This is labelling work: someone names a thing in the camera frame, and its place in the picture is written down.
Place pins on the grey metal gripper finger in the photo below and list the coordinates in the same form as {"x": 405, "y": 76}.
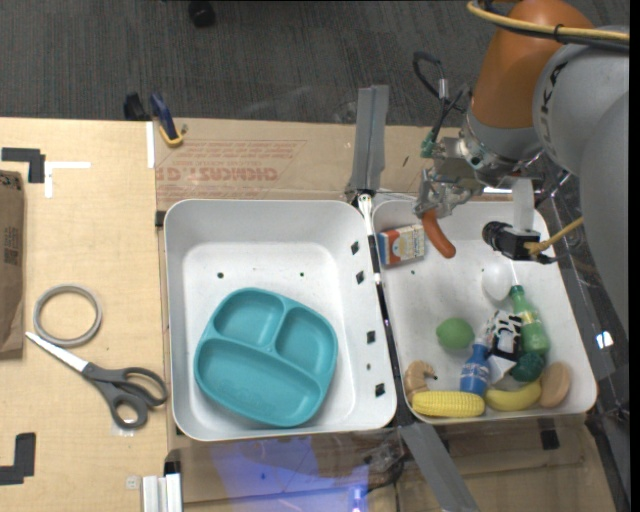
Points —
{"x": 452, "y": 199}
{"x": 425, "y": 197}

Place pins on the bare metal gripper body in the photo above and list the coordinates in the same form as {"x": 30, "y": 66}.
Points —
{"x": 457, "y": 165}

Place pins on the orange toy sausage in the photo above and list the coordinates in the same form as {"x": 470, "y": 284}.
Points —
{"x": 440, "y": 237}

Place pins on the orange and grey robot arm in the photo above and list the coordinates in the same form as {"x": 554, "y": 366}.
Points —
{"x": 575, "y": 115}

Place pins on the orange and white carton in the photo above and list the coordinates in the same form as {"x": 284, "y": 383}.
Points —
{"x": 400, "y": 245}

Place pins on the white egg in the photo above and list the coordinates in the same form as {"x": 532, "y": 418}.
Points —
{"x": 497, "y": 281}

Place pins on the white plastic tray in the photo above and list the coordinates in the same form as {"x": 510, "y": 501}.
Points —
{"x": 450, "y": 295}
{"x": 260, "y": 240}

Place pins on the green lime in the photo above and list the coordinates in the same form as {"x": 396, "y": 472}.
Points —
{"x": 454, "y": 334}

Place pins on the black and white carton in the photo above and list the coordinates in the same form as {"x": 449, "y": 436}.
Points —
{"x": 505, "y": 337}

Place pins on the green bottle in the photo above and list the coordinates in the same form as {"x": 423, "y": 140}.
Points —
{"x": 532, "y": 330}

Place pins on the brown cardboard board red print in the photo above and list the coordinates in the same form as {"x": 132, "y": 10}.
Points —
{"x": 260, "y": 165}

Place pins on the blue bottle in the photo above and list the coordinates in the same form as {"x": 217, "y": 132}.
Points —
{"x": 475, "y": 372}

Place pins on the tan croissant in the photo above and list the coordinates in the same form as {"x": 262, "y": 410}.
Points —
{"x": 417, "y": 379}

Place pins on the green broccoli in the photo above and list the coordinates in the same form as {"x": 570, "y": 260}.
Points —
{"x": 527, "y": 367}

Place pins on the yellow corn cob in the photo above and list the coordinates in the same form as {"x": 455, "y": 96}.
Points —
{"x": 447, "y": 404}

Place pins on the yellow banana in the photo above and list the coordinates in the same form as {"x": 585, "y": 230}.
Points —
{"x": 515, "y": 399}

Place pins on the tan bread bun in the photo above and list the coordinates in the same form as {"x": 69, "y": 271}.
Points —
{"x": 555, "y": 385}

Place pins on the blue divided plate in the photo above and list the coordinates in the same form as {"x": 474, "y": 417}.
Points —
{"x": 260, "y": 360}

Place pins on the grey scissors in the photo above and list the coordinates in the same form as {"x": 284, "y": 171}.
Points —
{"x": 117, "y": 387}

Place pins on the grey tape roll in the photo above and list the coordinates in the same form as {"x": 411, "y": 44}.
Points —
{"x": 41, "y": 305}

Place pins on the brown paper bag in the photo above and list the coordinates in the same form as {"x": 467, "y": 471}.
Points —
{"x": 11, "y": 260}

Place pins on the black cylinder on white bracket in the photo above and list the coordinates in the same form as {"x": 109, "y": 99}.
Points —
{"x": 510, "y": 237}

